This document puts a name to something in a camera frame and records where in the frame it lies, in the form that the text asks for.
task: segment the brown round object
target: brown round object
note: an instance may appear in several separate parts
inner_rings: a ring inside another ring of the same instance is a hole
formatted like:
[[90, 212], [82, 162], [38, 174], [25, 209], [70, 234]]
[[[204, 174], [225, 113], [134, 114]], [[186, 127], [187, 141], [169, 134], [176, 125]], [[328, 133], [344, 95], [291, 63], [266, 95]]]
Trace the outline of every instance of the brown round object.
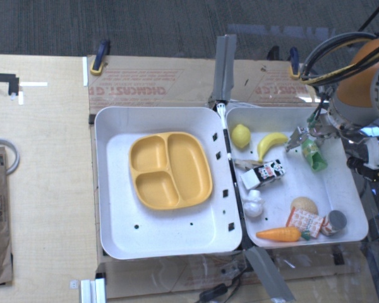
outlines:
[[294, 198], [291, 203], [291, 209], [292, 207], [302, 209], [313, 214], [318, 214], [316, 204], [306, 196], [299, 196], [298, 198]]

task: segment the toy carrot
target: toy carrot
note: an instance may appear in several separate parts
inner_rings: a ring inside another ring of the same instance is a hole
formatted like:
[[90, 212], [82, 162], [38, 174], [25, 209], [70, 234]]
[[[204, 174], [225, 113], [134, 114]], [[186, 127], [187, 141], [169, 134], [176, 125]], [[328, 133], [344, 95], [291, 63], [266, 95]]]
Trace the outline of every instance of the toy carrot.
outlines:
[[308, 232], [300, 232], [299, 229], [296, 227], [280, 227], [267, 229], [256, 232], [255, 235], [259, 238], [284, 242], [298, 241], [300, 237], [309, 240], [307, 239], [309, 237]]

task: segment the yellow banana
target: yellow banana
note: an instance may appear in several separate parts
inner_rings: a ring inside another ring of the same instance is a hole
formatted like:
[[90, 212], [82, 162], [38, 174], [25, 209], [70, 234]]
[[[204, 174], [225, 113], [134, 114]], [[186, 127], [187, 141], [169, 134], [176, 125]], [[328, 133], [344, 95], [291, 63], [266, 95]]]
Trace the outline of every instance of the yellow banana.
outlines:
[[263, 157], [268, 150], [274, 145], [283, 144], [288, 140], [288, 137], [283, 133], [274, 132], [266, 134], [257, 145], [258, 161], [262, 162]]

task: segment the light wood surface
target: light wood surface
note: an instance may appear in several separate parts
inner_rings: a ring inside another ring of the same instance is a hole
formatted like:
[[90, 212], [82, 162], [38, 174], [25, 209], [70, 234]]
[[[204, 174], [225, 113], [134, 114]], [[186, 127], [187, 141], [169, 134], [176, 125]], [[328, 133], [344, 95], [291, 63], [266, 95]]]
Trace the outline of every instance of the light wood surface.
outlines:
[[[25, 87], [24, 105], [0, 83], [0, 138], [20, 152], [8, 176], [13, 283], [0, 302], [78, 302], [71, 280], [97, 268], [88, 93], [81, 57], [2, 56], [0, 73]], [[8, 151], [9, 162], [12, 152]]]

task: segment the lemon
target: lemon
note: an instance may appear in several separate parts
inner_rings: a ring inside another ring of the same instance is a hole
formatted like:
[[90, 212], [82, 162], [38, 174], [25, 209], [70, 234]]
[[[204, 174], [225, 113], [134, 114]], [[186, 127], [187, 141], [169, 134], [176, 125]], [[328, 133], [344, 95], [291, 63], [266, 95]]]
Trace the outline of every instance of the lemon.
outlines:
[[243, 124], [238, 124], [232, 130], [231, 139], [234, 146], [244, 148], [248, 145], [251, 139], [250, 130]]

